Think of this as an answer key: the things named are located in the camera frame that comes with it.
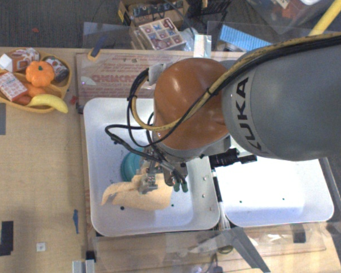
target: wooden countertop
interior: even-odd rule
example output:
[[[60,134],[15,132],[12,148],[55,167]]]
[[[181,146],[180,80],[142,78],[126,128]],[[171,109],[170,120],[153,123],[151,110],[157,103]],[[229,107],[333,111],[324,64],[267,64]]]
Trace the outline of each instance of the wooden countertop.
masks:
[[[11,49],[0,47],[0,55]],[[63,58],[72,67],[65,96],[69,113],[36,114],[6,106],[6,133],[0,135],[0,232],[2,221],[14,221],[14,250],[0,257],[0,272],[71,272],[72,261],[83,260],[88,248],[81,115],[69,103],[77,92],[76,54],[88,50],[36,49]],[[341,272],[332,238],[326,231],[322,237],[326,250],[264,260],[272,272]],[[39,242],[46,243],[46,251],[36,252]],[[227,272],[260,272],[245,270],[244,260],[222,266]]]

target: black tape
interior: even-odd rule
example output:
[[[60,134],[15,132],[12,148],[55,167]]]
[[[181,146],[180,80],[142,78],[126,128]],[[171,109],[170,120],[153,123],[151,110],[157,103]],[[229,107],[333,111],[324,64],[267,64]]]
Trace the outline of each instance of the black tape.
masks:
[[[1,223],[0,256],[8,256],[14,250],[14,222]]]

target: white square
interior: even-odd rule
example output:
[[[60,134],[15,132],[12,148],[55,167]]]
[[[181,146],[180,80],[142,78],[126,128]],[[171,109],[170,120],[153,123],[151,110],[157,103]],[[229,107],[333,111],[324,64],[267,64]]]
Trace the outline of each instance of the white square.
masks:
[[[47,249],[47,244],[45,242],[36,243],[36,251],[37,252],[44,252]]]

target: beige cloth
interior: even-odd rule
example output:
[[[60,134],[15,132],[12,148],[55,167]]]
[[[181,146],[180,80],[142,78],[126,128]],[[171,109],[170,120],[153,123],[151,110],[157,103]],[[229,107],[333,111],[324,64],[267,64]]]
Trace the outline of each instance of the beige cloth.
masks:
[[[156,184],[158,189],[140,194],[138,187],[142,175],[135,175],[131,182],[120,182],[111,184],[102,195],[101,205],[104,205],[111,195],[115,195],[112,200],[113,205],[138,208],[143,210],[165,209],[171,203],[172,187],[166,185],[163,174],[156,174]]]

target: yellow tube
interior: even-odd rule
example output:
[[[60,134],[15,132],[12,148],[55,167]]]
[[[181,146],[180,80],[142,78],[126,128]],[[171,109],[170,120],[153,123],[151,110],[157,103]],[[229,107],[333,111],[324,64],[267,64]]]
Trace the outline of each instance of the yellow tube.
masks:
[[[318,35],[322,34],[327,27],[331,24],[332,21],[336,18],[336,16],[341,12],[341,0],[335,0],[331,6],[327,9],[325,14],[321,17],[321,19],[317,22],[317,24],[313,27],[309,35]]]

